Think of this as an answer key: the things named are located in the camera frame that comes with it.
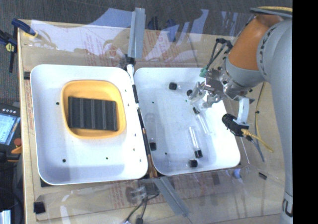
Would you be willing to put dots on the orange rounded square bowl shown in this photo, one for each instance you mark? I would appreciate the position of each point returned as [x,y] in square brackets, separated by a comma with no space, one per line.
[94,88]

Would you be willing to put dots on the clear tube with black cap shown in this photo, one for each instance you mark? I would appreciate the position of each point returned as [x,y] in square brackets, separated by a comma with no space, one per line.
[196,110]
[173,86]
[198,153]
[193,163]
[189,92]

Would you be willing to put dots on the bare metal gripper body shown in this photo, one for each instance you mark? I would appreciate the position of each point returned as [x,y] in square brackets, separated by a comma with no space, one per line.
[217,82]

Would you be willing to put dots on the white plastic tray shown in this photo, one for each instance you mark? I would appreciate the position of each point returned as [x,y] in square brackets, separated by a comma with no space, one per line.
[82,158]
[174,128]

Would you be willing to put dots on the brown cardboard board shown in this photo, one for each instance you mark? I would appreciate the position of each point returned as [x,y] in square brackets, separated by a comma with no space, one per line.
[26,143]

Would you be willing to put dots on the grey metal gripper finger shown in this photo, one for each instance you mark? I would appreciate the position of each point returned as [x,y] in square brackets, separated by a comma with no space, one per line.
[214,99]
[197,91]

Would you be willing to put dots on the black ribbed block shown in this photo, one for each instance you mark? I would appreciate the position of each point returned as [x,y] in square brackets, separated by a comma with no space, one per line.
[92,113]

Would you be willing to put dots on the black cylinder on white bracket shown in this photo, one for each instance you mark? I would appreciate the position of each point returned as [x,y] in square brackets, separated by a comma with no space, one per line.
[232,122]

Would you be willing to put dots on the thin black and white rod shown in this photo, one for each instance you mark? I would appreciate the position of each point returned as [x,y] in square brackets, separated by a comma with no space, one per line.
[136,96]

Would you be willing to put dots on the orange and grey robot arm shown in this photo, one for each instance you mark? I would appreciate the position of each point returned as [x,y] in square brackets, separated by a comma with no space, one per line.
[273,69]

